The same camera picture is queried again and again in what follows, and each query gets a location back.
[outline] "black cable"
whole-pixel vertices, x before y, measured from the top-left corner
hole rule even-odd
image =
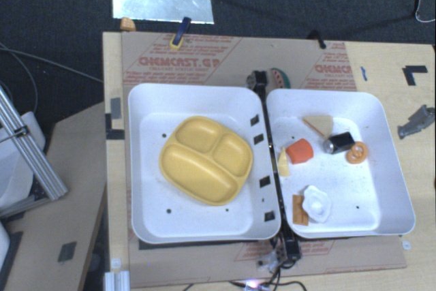
[[[275,285],[277,287],[277,286],[288,286],[288,285],[294,285],[294,284],[301,286],[301,288],[304,291],[307,291],[306,286],[301,281],[289,281],[286,283],[278,283],[277,282],[277,283],[272,283],[271,285]]]
[[[20,60],[20,58],[15,55],[16,53],[13,50],[10,50],[6,45],[0,43],[0,50],[8,52],[15,60],[21,65],[21,67],[26,71],[27,75],[30,78],[30,81],[33,85],[33,92],[35,93],[35,105],[33,107],[33,114],[36,114],[36,110],[38,109],[38,88],[36,86],[35,79],[32,76],[32,73],[29,71],[29,68]]]
[[[239,288],[245,288],[245,284],[243,283],[238,283],[236,281],[229,281],[230,284],[232,284],[233,286],[237,286]]]
[[[281,268],[282,269],[291,269],[294,265],[295,265],[295,261],[292,261],[290,264],[286,264],[286,262],[284,262],[282,265],[281,265]]]
[[[277,288],[279,287],[279,284],[280,284],[280,274],[281,274],[281,268],[279,268],[279,272],[277,273],[277,283],[275,284],[273,291],[277,290]],[[270,281],[269,285],[274,285],[273,281],[274,281],[274,279]]]
[[[4,82],[2,82],[1,80],[0,80],[0,85],[3,87],[3,90],[8,95],[8,97],[11,100],[12,104],[14,104],[14,96],[12,95],[12,92],[9,90],[9,87],[7,87],[7,85]]]
[[[189,284],[186,288],[183,289],[183,291],[188,291],[192,286],[193,284]]]
[[[61,65],[60,63],[56,63],[54,61],[50,61],[50,60],[45,59],[43,57],[39,57],[39,56],[36,56],[36,55],[28,54],[27,52],[18,51],[18,50],[12,50],[12,49],[6,48],[6,47],[0,48],[0,51],[5,51],[5,52],[9,52],[11,54],[22,55],[22,56],[30,58],[30,59],[35,59],[36,61],[41,61],[41,62],[47,63],[49,65],[53,65],[55,67],[61,68],[63,70],[67,70],[67,71],[69,71],[71,73],[75,73],[75,74],[78,74],[80,76],[84,76],[85,78],[94,80],[96,82],[103,83],[103,80],[98,79],[98,78],[96,78],[94,76],[90,76],[90,75],[88,75],[86,73],[83,73],[83,72],[80,72],[78,70],[75,70],[74,68],[70,68],[70,67],[68,67],[66,65]]]

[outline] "black can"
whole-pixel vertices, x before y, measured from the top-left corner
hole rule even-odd
[[[324,142],[324,150],[326,153],[335,154],[348,151],[354,146],[353,136],[349,132],[331,136]]]

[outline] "wooden table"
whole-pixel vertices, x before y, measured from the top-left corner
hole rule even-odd
[[[122,96],[121,34],[104,34],[105,109],[111,100]],[[400,140],[397,126],[404,125],[421,105],[435,104],[435,52],[432,46],[413,44],[345,43],[358,91],[378,97],[384,105],[394,145],[403,169],[416,227],[403,237],[411,249],[405,251],[406,269],[313,275],[299,277],[308,290],[433,290],[436,285],[435,226],[435,124]],[[416,86],[405,82],[406,65],[425,65],[427,74],[414,74]],[[363,78],[361,67],[366,71]],[[124,129],[123,116],[112,120],[112,129]],[[108,212],[111,271],[129,269],[127,246],[127,204],[125,149],[122,140],[107,141]],[[183,286],[153,290],[181,291]],[[190,290],[233,290],[228,283],[197,284]],[[284,286],[279,290],[297,290]]]
[[[56,124],[47,158],[69,191],[6,225],[22,238],[5,290],[83,289],[106,204],[104,132],[103,104]],[[58,262],[74,243],[72,258]]]

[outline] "blue clip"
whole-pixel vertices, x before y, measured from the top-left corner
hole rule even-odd
[[[184,17],[183,21],[178,28],[177,34],[171,38],[170,46],[174,50],[178,50],[183,43],[183,34],[188,32],[189,26],[191,25],[191,19],[189,17]]]

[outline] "black clip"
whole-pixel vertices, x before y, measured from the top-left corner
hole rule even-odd
[[[316,39],[320,43],[320,48],[325,49],[327,47],[326,43],[324,43],[324,40],[322,39],[321,34],[316,29],[312,30],[306,39]]]

